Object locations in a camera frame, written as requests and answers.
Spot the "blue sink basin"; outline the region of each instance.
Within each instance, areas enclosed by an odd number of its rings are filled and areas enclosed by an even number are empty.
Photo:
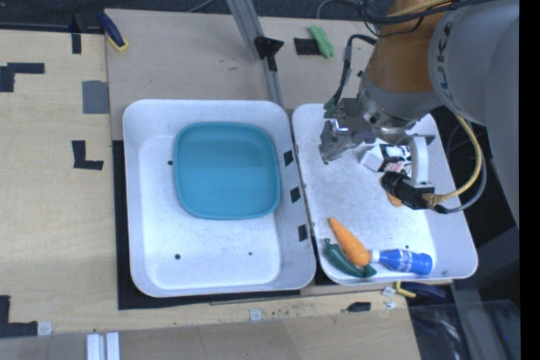
[[[181,205],[210,219],[260,218],[281,196],[272,138],[243,123],[194,123],[175,140],[175,185]]]

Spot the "blue bottle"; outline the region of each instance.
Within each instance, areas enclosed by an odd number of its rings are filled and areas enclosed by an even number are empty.
[[[418,275],[429,275],[433,260],[428,254],[417,254],[410,250],[372,250],[371,262],[380,262],[393,271],[404,271]]]

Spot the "table surface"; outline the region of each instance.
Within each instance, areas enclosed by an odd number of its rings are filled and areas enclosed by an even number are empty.
[[[358,301],[392,316],[383,286],[362,291],[310,285],[290,298],[118,310],[111,141],[122,139],[122,110],[147,97],[266,99],[267,94],[262,66],[247,60],[230,16],[108,14],[130,42],[123,54],[103,35],[81,35],[82,53],[73,54],[70,34],[0,31],[0,66],[46,65],[42,75],[16,74],[14,91],[0,93],[0,294],[11,296],[10,322],[50,322],[55,334],[141,330],[247,322],[251,309],[260,309],[263,320],[326,317]],[[152,33],[154,24],[165,22],[164,35]],[[292,39],[309,38],[312,24],[324,26],[335,57],[296,55]],[[326,102],[338,85],[348,35],[367,34],[362,24],[349,22],[262,18],[262,26],[268,37],[285,41],[277,60],[287,111]],[[156,44],[145,44],[150,40]],[[159,48],[160,41],[165,47]],[[168,51],[170,44],[178,48]],[[369,46],[354,51],[354,70],[369,54]],[[83,113],[82,82],[93,80],[109,84],[110,115]],[[355,93],[353,81],[346,94]],[[74,140],[86,141],[86,158],[104,161],[102,170],[73,167]],[[406,309],[402,296],[392,300]],[[410,321],[400,318],[395,324],[403,330],[399,337],[410,342]],[[416,358],[416,347],[411,352]]]

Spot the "white tray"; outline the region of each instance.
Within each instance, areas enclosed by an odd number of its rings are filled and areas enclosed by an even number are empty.
[[[366,146],[349,149],[340,159],[325,165],[318,148],[325,122],[323,114],[322,105],[302,105],[294,111],[292,123],[317,253],[328,277],[342,285],[362,285],[471,276],[476,271],[478,256],[463,212],[441,215],[431,210],[394,207],[379,183],[381,173],[359,163]],[[423,118],[411,133],[435,136],[428,146],[429,181],[435,185],[436,192],[454,191],[433,117]],[[458,198],[445,201],[445,206],[459,206]],[[327,221],[331,216],[349,228],[367,249],[409,249],[430,254],[434,260],[433,271],[421,277],[374,264],[377,274],[369,279],[342,273],[322,254],[325,238],[337,243]]]
[[[274,140],[281,201],[262,218],[197,218],[181,206],[173,160],[177,133],[196,122],[259,126]],[[145,99],[123,115],[132,279],[153,297],[292,290],[316,260],[286,112],[268,101]]]

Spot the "orange carrot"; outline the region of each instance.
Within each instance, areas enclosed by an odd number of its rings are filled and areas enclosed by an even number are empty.
[[[356,266],[365,266],[370,262],[370,253],[366,250],[360,240],[346,229],[335,218],[328,218],[332,231],[336,234],[336,239],[343,253],[348,260]]]

